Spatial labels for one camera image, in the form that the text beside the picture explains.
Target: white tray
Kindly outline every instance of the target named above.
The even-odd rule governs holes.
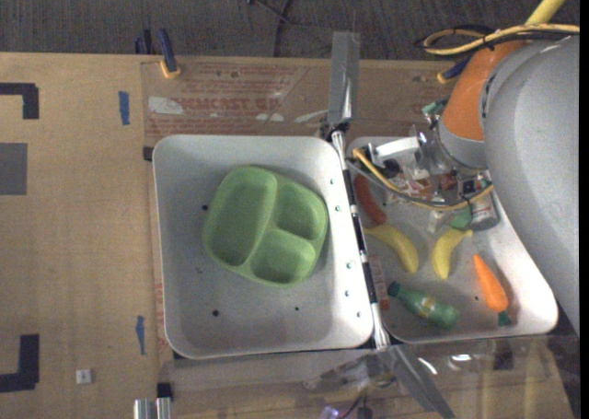
[[[372,334],[345,183],[335,149],[314,137],[175,135],[154,151],[167,339],[192,359],[354,348]],[[240,165],[282,173],[317,192],[329,212],[311,276],[269,287],[212,261],[204,205]]]
[[[384,144],[393,139],[395,137],[360,138],[350,143],[348,149],[351,152],[355,147],[368,142]],[[371,185],[371,189],[375,199],[384,202],[385,190],[376,185]],[[405,343],[433,343],[542,334],[556,325],[558,307],[552,290],[517,237],[496,196],[494,201],[500,223],[491,229],[475,232],[473,238],[463,239],[453,253],[451,272],[446,280],[438,278],[431,264],[430,255],[435,236],[425,230],[430,211],[413,204],[383,206],[387,223],[404,232],[413,241],[420,257],[418,272],[408,274],[392,249],[383,242],[366,236],[368,254],[378,256],[385,283],[389,285],[396,280],[407,287],[427,292],[460,311],[456,326],[446,331],[415,317],[398,300],[389,298],[390,308],[383,311],[383,322],[391,335]],[[369,225],[370,220],[362,208],[360,212],[363,223]],[[476,252],[498,274],[508,294],[508,313],[513,320],[509,326],[498,327],[497,314],[490,311],[484,303],[471,262],[471,257]]]

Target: blue tape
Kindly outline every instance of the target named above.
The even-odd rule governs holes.
[[[137,323],[135,324],[135,333],[137,334],[137,340],[139,341],[139,350],[141,355],[145,355],[145,318],[143,316],[137,316]]]
[[[129,121],[129,94],[126,91],[119,92],[119,111],[121,112],[122,125],[131,124]]]

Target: green bottle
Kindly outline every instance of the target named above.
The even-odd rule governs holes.
[[[443,329],[450,329],[458,320],[459,313],[456,308],[440,303],[421,291],[405,288],[393,282],[388,286],[387,293],[390,297],[398,298],[413,314]]]

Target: gray square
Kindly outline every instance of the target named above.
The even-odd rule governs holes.
[[[0,143],[0,195],[27,194],[27,145]]]

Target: sticker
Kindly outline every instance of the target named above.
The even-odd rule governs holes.
[[[149,97],[148,107],[157,114],[184,114],[184,109],[177,101],[165,97]]]
[[[368,263],[370,264],[370,271],[372,273],[372,280],[375,284],[376,299],[378,299],[378,305],[381,310],[388,311],[388,293],[387,293],[387,282],[385,282],[385,274],[383,273],[383,267],[380,264],[378,255],[369,255]]]

